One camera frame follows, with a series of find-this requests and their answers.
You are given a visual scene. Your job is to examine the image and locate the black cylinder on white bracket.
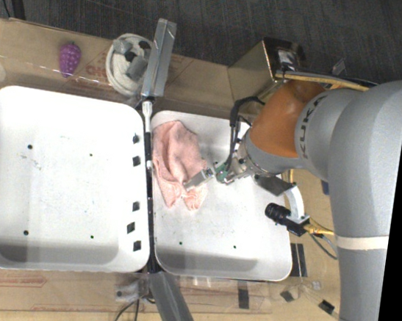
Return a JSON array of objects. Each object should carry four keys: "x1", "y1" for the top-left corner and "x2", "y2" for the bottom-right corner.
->
[{"x1": 261, "y1": 181, "x2": 315, "y2": 239}]

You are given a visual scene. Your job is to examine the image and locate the purple grapes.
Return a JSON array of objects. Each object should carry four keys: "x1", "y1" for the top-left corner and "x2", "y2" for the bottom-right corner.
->
[{"x1": 56, "y1": 39, "x2": 84, "y2": 80}]

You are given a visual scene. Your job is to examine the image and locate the pink cloth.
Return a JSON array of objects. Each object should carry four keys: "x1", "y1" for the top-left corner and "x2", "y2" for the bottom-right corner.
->
[{"x1": 141, "y1": 116, "x2": 218, "y2": 214}]

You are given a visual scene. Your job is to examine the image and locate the white plastic tray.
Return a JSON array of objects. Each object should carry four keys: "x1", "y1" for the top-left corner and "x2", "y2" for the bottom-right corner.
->
[
  {"x1": 129, "y1": 107, "x2": 313, "y2": 292},
  {"x1": 0, "y1": 82, "x2": 173, "y2": 290}
]

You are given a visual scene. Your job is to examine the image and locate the shiny brown box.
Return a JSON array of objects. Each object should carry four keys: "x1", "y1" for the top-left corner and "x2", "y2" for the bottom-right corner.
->
[{"x1": 223, "y1": 33, "x2": 309, "y2": 113}]

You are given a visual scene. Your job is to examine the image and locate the white coiled roll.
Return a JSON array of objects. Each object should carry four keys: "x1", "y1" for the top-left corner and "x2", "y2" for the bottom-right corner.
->
[{"x1": 101, "y1": 30, "x2": 156, "y2": 99}]

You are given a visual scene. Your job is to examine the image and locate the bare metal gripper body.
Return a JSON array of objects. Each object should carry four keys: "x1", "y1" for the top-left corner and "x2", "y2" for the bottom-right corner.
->
[{"x1": 210, "y1": 148, "x2": 259, "y2": 190}]

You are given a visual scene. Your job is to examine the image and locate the brown cardboard board red print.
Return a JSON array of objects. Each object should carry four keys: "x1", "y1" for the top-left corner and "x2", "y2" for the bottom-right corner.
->
[{"x1": 0, "y1": 15, "x2": 374, "y2": 321}]

